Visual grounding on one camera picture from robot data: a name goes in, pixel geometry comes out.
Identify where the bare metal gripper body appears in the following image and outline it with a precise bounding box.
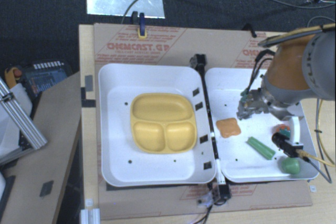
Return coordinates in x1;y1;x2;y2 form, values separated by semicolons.
239;89;297;121

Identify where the orange toy biscuit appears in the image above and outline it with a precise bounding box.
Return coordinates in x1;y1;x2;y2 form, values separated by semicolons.
215;117;242;139

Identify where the thin black and white rod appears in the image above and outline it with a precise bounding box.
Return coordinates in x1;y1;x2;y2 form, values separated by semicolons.
198;65;224;185

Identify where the orange and green round toy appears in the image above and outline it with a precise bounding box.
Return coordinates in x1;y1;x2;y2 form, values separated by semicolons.
277;124;291;137

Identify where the green toy celery stick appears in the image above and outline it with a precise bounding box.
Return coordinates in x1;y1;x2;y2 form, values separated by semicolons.
246;136;276;161

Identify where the white plastic tray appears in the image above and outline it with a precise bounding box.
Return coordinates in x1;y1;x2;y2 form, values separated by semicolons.
204;67;321;183
98;63;217;187

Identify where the green rounded toy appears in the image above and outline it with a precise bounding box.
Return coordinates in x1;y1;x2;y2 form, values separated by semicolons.
278;157;300;175

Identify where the yellow divided plate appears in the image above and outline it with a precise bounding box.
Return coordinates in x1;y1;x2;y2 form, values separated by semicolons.
130;92;198;154

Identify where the brown cardboard board red print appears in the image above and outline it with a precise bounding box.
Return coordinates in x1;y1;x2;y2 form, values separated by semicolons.
93;23;313;220

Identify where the black block with thin wires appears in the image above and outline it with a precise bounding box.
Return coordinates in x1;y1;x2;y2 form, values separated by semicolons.
209;182;232;204
190;54;208;69

